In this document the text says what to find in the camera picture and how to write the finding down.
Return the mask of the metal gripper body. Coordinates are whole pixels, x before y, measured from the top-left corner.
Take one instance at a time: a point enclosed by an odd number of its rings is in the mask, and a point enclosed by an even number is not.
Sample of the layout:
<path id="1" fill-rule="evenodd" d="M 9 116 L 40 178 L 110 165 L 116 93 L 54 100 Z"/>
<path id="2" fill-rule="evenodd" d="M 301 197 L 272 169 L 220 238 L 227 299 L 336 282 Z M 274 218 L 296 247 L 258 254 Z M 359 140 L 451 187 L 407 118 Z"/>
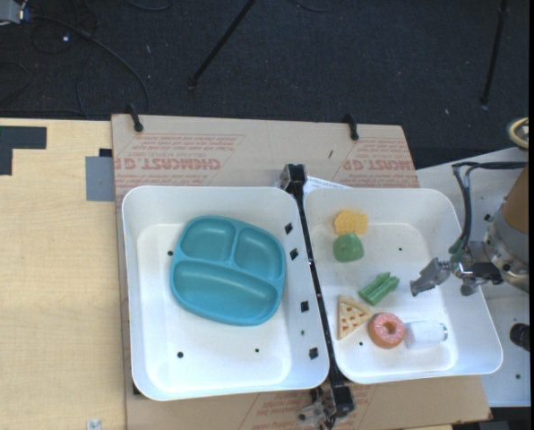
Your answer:
<path id="1" fill-rule="evenodd" d="M 461 281 L 478 280 L 479 287 L 487 283 L 509 283 L 522 291 L 530 291 L 529 265 L 490 239 L 467 245 L 459 239 L 450 248 L 450 255 L 451 270 Z"/>

